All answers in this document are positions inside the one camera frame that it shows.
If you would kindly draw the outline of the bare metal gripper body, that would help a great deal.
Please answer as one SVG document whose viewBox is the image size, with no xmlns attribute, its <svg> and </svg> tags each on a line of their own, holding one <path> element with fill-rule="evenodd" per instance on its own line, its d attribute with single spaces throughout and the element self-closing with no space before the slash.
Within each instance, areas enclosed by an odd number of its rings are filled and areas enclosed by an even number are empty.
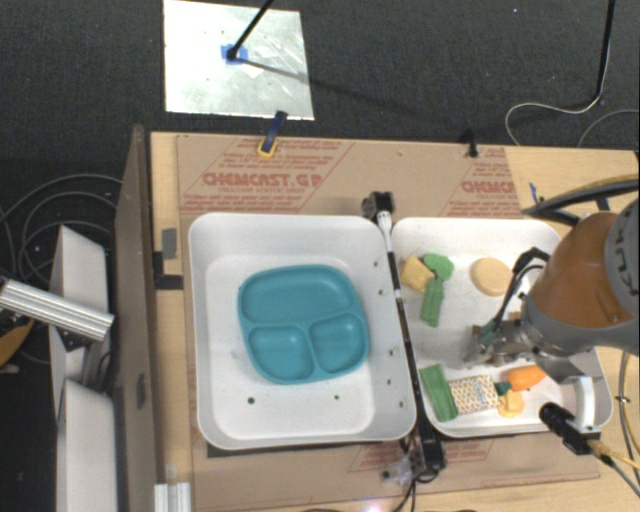
<svg viewBox="0 0 640 512">
<path fill-rule="evenodd" d="M 542 353 L 542 336 L 529 321 L 492 322 L 489 333 L 492 338 L 487 348 L 488 363 L 493 366 L 504 366 L 520 358 L 532 360 Z"/>
</svg>

